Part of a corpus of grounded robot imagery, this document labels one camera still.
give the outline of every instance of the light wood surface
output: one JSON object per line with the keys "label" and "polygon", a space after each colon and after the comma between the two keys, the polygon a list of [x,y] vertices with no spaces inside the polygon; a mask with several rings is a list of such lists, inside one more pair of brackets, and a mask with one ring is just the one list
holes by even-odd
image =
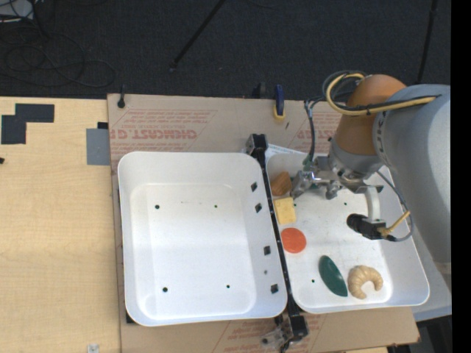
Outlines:
{"label": "light wood surface", "polygon": [[110,166],[87,165],[86,129],[105,100],[0,98],[55,104],[0,145],[0,352],[120,352]]}

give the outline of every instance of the white tray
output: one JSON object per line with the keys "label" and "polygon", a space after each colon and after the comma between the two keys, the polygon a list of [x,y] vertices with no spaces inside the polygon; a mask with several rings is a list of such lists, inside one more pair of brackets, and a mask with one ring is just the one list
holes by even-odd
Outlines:
{"label": "white tray", "polygon": [[125,303],[136,323],[283,312],[283,271],[255,159],[133,152],[122,157],[118,180]]}
{"label": "white tray", "polygon": [[[306,154],[276,154],[270,157],[267,172],[274,179],[281,171],[294,177],[302,169]],[[383,174],[389,171],[383,167]],[[391,226],[403,213],[394,191],[378,176],[367,180],[369,185],[384,185],[379,193],[380,216]],[[325,188],[309,190],[294,200],[297,221],[280,225],[296,227],[306,236],[307,246],[298,253],[285,251],[291,289],[296,303],[309,313],[332,313],[376,307],[413,306],[424,303],[429,296],[429,285],[412,238],[403,242],[369,240],[347,226],[351,213],[368,215],[364,194],[341,190],[333,200],[325,198]],[[400,238],[408,232],[404,221],[393,235]],[[376,268],[384,286],[375,291],[367,282],[362,289],[365,299],[357,299],[350,292],[347,297],[330,292],[319,274],[319,259],[327,255],[339,268],[345,282],[351,268],[367,265]]]}

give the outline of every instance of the black metal rod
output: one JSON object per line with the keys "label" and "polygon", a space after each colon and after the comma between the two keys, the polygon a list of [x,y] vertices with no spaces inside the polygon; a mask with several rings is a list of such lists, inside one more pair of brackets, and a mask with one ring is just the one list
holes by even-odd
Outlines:
{"label": "black metal rod", "polygon": [[422,82],[422,77],[424,75],[425,63],[427,62],[428,48],[430,47],[430,38],[432,35],[433,21],[435,20],[437,6],[438,6],[438,0],[432,0],[432,6],[430,8],[430,13],[428,16],[428,28],[427,28],[427,36],[425,37],[424,52],[422,53],[422,60],[420,63],[419,74],[417,76],[417,81],[415,82],[416,84],[420,84]]}
{"label": "black metal rod", "polygon": [[201,26],[198,28],[197,31],[193,34],[193,36],[190,38],[190,40],[185,44],[183,47],[182,51],[170,62],[170,72],[174,71],[177,66],[178,62],[181,61],[183,56],[185,56],[186,52],[191,48],[195,40],[199,37],[199,35],[203,32],[205,27],[210,23],[211,19],[214,17],[214,15],[218,12],[218,10],[222,7],[226,0],[219,0],[216,6],[211,10],[210,14],[208,17],[203,21]]}

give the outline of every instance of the croissant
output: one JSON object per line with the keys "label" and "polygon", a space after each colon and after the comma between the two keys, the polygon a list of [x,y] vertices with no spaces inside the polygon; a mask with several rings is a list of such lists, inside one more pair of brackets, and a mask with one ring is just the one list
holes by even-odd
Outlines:
{"label": "croissant", "polygon": [[351,292],[352,296],[365,299],[366,294],[362,291],[361,287],[368,281],[373,282],[376,291],[383,287],[383,277],[376,269],[367,267],[366,265],[358,265],[354,267],[348,275],[348,290]]}

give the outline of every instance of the cardboard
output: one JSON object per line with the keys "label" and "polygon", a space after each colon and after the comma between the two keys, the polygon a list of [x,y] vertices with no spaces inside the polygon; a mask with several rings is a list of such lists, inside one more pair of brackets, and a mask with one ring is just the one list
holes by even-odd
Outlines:
{"label": "cardboard", "polygon": [[[187,96],[107,97],[113,203],[118,265],[118,298],[123,353],[276,352],[261,345],[261,336],[275,328],[273,319],[221,321],[168,327],[127,323],[121,219],[116,169],[131,151],[241,151],[251,134],[265,134],[270,144],[307,152],[311,131],[302,101],[285,101],[286,117],[273,116],[272,100],[220,99]],[[314,110],[316,152],[327,153],[328,138],[340,115],[325,104]],[[322,315],[305,314],[309,336],[289,352],[320,353],[415,343],[419,332],[409,307],[362,310]]]}

